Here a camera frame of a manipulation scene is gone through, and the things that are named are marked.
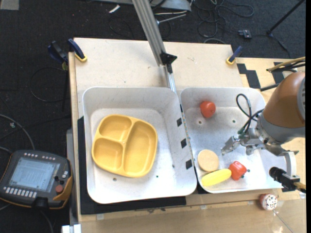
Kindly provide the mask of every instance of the display screen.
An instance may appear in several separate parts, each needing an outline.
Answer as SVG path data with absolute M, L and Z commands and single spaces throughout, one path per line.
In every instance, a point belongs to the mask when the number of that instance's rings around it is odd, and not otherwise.
M 9 184 L 34 190 L 50 192 L 53 179 L 60 164 L 29 160 L 21 157 L 17 163 Z

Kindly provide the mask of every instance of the black connector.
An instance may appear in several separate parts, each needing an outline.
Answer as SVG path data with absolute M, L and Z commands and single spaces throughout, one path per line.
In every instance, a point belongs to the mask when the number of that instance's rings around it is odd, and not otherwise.
M 245 39 L 251 39 L 252 35 L 251 32 L 247 29 L 238 30 L 239 35 L 242 35 Z

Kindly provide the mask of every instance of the beige disc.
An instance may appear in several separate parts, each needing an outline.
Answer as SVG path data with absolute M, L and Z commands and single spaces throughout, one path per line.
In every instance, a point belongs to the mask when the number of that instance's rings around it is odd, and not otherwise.
M 218 169 L 219 159 L 217 154 L 211 150 L 202 150 L 198 155 L 198 163 L 202 170 L 213 172 Z

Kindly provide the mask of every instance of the white tray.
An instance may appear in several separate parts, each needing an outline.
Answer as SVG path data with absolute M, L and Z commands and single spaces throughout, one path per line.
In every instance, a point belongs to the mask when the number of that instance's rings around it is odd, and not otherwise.
M 236 135 L 237 131 L 248 120 L 236 104 L 236 96 L 239 93 L 245 94 L 252 105 L 252 113 L 263 109 L 265 106 L 262 95 L 252 88 L 209 88 L 197 87 L 186 88 L 180 94 L 181 104 L 186 118 L 186 125 L 190 137 L 191 149 L 199 184 L 206 174 L 199 168 L 197 157 L 201 150 L 209 149 L 214 151 L 219 157 L 219 169 L 228 168 L 234 161 L 242 163 L 250 172 L 238 181 L 232 178 L 210 186 L 202 188 L 210 193 L 225 193 L 235 191 L 247 191 L 257 189 L 281 188 L 282 185 L 273 180 L 269 175 L 269 170 L 277 166 L 286 170 L 284 157 L 277 157 L 267 150 L 256 150 L 252 155 L 245 154 L 245 147 L 239 146 L 232 152 L 222 156 L 221 148 L 229 137 Z M 202 116 L 200 111 L 201 102 L 209 100 L 216 104 L 216 112 L 210 118 Z
M 192 153 L 186 139 L 178 96 L 168 88 L 92 87 L 83 94 L 86 137 L 87 190 L 101 204 L 131 200 L 186 196 L 197 186 Z M 100 121 L 123 114 L 151 123 L 158 134 L 155 162 L 140 178 L 128 178 L 99 168 L 91 148 Z

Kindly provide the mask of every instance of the black floor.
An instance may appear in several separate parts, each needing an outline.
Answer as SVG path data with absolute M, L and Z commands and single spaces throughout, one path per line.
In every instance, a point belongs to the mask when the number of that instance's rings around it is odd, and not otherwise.
M 242 46 L 242 57 L 305 56 L 306 2 L 268 37 L 267 30 L 300 0 L 216 1 L 217 6 L 211 0 L 195 0 L 192 12 L 185 17 L 160 24 L 163 39 L 226 43 L 233 50 Z M 24 126 L 36 149 L 66 154 L 66 131 L 70 128 L 69 99 L 62 110 L 65 72 L 49 56 L 48 45 L 56 41 L 68 51 L 66 41 L 73 37 L 145 40 L 134 7 L 121 4 L 119 10 L 109 14 L 115 6 L 86 0 L 19 0 L 18 11 L 0 10 L 0 115 Z M 170 10 L 157 8 L 155 13 L 167 11 Z M 170 17 L 156 16 L 159 21 Z M 250 31 L 252 39 L 238 34 L 243 29 Z M 0 147 L 10 151 L 31 149 L 26 135 L 10 123 L 0 117 Z M 0 151 L 0 174 L 8 159 L 9 155 Z M 0 201 L 0 208 L 5 205 Z M 54 232 L 69 224 L 68 206 L 48 216 Z M 38 211 L 14 205 L 0 210 L 0 232 L 49 231 L 46 219 Z

